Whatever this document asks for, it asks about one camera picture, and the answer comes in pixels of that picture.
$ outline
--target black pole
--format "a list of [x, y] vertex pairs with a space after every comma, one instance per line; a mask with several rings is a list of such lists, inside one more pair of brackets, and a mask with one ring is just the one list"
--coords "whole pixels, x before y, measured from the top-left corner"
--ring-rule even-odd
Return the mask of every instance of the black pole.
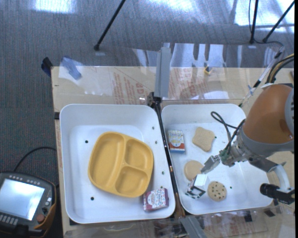
[[253, 17], [253, 26], [252, 26], [252, 34], [250, 37], [250, 44], [254, 43], [254, 34], [255, 34], [255, 26], [256, 26], [256, 17], [257, 17], [257, 8], [258, 8], [258, 0], [255, 1], [255, 10], [254, 10], [254, 17]]
[[110, 26], [111, 26], [112, 23], [114, 22], [114, 20], [115, 20], [116, 16], [118, 15], [120, 9], [123, 7], [125, 1], [126, 1], [126, 0], [122, 0], [122, 1], [120, 2], [120, 4], [119, 4], [118, 8], [116, 9], [116, 11], [115, 11], [113, 17], [111, 18], [110, 22], [108, 23], [108, 25], [107, 25], [105, 31], [103, 32], [103, 34], [102, 34], [101, 37], [99, 38], [97, 44], [94, 46], [94, 49], [95, 49], [96, 51], [99, 50], [99, 45], [100, 45], [101, 42], [103, 41], [103, 39], [104, 39], [106, 33], [108, 32]]
[[274, 25], [274, 27], [272, 28], [272, 30], [270, 30], [270, 32], [268, 33], [268, 35], [263, 39], [263, 42], [267, 42], [269, 36], [273, 33], [273, 31], [276, 29], [276, 27], [278, 27], [279, 23], [284, 19], [284, 17], [286, 16], [286, 14], [288, 13], [288, 11], [290, 11], [290, 9], [293, 7], [293, 5], [295, 4], [295, 0], [292, 2], [292, 4], [288, 7], [288, 9], [284, 12], [284, 14], [281, 16], [281, 18], [278, 20], [278, 22]]

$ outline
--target screen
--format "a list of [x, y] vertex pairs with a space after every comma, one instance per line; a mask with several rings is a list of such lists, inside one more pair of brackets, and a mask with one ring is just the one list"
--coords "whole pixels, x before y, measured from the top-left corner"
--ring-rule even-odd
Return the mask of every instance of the screen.
[[0, 189], [0, 212], [32, 220], [44, 188], [5, 179]]

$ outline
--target table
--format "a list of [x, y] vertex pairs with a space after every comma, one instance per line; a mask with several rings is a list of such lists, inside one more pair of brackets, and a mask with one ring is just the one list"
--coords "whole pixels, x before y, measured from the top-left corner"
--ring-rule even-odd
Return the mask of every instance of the table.
[[[66, 68], [55, 66], [51, 69], [53, 101], [56, 118], [61, 109], [72, 103], [83, 104], [138, 104], [145, 105], [146, 98], [154, 91], [155, 67], [144, 66], [78, 66], [82, 74], [81, 81], [74, 80]], [[291, 83], [294, 69], [284, 68], [278, 74], [275, 83]], [[265, 68], [227, 68], [215, 67], [210, 75], [203, 67], [172, 67], [170, 71], [169, 96], [162, 101], [162, 107], [172, 104], [243, 104], [247, 115], [260, 93], [254, 93], [245, 99], [249, 89], [263, 74]], [[64, 237], [186, 237], [185, 230], [177, 219], [158, 221], [138, 221], [122, 223], [71, 225], [64, 201], [64, 175], [60, 135], [60, 121], [55, 120], [59, 181]], [[286, 161], [284, 168], [295, 184], [294, 154], [280, 152], [271, 157], [271, 161]], [[274, 173], [268, 174], [269, 181], [279, 184]], [[201, 237], [294, 237], [295, 203], [291, 205], [270, 205], [264, 209], [208, 214], [204, 216], [188, 215], [186, 221], [199, 223]]]

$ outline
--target small box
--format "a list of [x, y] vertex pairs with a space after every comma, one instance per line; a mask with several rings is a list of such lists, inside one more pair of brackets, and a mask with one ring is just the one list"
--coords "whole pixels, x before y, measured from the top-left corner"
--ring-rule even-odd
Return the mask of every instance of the small box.
[[181, 130], [168, 130], [168, 147], [170, 153], [184, 153], [184, 136]]
[[159, 188], [144, 194], [144, 210], [153, 211], [169, 206], [168, 190]]
[[199, 199], [208, 189], [210, 179], [208, 175], [198, 174], [192, 181], [189, 182], [185, 194], [194, 199]]

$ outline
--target yellow object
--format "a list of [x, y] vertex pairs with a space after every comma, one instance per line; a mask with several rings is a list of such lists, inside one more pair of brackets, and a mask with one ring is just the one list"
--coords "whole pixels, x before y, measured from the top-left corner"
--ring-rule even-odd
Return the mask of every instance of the yellow object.
[[97, 139], [88, 163], [88, 177], [99, 189], [124, 197], [143, 195], [153, 169], [150, 147], [118, 132]]

